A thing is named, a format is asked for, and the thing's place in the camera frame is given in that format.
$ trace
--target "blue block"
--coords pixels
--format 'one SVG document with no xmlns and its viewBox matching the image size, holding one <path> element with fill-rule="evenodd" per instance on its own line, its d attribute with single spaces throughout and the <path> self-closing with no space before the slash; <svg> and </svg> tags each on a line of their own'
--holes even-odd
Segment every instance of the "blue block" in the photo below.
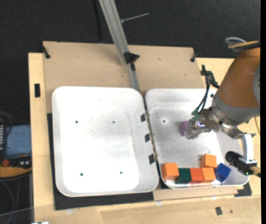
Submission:
<svg viewBox="0 0 266 224">
<path fill-rule="evenodd" d="M 220 163 L 215 170 L 216 179 L 220 182 L 223 182 L 230 174 L 230 171 L 231 169 L 229 167 L 223 163 Z"/>
</svg>

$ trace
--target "black floor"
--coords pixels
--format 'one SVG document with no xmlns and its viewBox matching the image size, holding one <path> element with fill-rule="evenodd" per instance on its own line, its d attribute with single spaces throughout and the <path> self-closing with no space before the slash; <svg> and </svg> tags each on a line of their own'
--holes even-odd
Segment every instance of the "black floor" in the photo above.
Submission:
<svg viewBox="0 0 266 224">
<path fill-rule="evenodd" d="M 233 58 L 226 37 L 260 40 L 261 0 L 115 2 L 122 19 L 149 13 L 123 24 L 129 44 L 193 47 L 199 57 Z M 30 123 L 27 55 L 43 41 L 112 43 L 97 0 L 96 7 L 99 23 L 93 0 L 0 0 L 1 111 Z M 18 206 L 0 182 L 0 214 L 30 208 L 29 177 L 5 183 Z"/>
</svg>

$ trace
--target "black base mat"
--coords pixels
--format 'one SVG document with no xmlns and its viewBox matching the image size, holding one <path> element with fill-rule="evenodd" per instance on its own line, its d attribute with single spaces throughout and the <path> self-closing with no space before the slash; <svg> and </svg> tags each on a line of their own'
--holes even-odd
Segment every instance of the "black base mat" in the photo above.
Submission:
<svg viewBox="0 0 266 224">
<path fill-rule="evenodd" d="M 102 206 L 113 205 L 122 203 L 137 203 L 144 201 L 152 201 L 153 193 L 138 193 L 138 194 L 122 194 L 122 195 L 106 195 L 106 196 L 89 196 L 89 197 L 68 197 L 63 195 L 56 186 L 55 182 L 55 164 L 54 164 L 54 151 L 53 151 L 53 129 L 52 129 L 52 114 L 47 114 L 48 119 L 48 131 L 49 131 L 49 143 L 51 154 L 51 168 L 52 168 L 52 180 L 54 190 L 55 209 L 71 209 L 88 206 Z"/>
</svg>

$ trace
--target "green block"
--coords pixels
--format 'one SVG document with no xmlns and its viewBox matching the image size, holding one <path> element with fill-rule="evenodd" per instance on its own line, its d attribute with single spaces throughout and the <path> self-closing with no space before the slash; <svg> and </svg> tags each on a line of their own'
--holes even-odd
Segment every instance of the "green block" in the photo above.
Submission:
<svg viewBox="0 0 266 224">
<path fill-rule="evenodd" d="M 191 178 L 191 172 L 189 168 L 178 168 L 179 177 L 175 179 L 175 184 L 188 184 Z"/>
</svg>

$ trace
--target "wooden table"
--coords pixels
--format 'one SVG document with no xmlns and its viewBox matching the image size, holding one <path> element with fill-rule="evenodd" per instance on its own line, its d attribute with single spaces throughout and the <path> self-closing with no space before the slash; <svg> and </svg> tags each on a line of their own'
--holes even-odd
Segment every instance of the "wooden table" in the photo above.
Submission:
<svg viewBox="0 0 266 224">
<path fill-rule="evenodd" d="M 30 115 L 32 129 L 34 220 L 50 224 L 110 224 L 110 223 L 261 223 L 261 182 L 250 176 L 251 196 L 235 197 L 244 187 L 190 188 L 177 192 L 158 187 L 154 200 L 106 206 L 92 206 L 71 210 L 55 210 L 50 165 L 47 113 L 51 112 L 49 97 L 61 73 L 80 71 L 91 73 L 82 78 L 73 75 L 65 85 L 94 85 L 130 87 L 127 69 L 120 65 L 113 44 L 44 42 L 57 72 L 51 71 L 50 60 L 43 53 L 29 53 Z M 220 84 L 233 59 L 197 58 L 192 64 L 192 48 L 152 47 L 130 45 L 130 52 L 139 54 L 136 62 L 141 93 L 152 88 L 204 88 L 199 69 L 204 64 Z M 35 93 L 39 85 L 40 95 Z M 241 125 L 240 130 L 256 133 L 253 138 L 254 158 L 260 163 L 260 118 Z M 217 215 L 220 207 L 222 215 Z"/>
</svg>

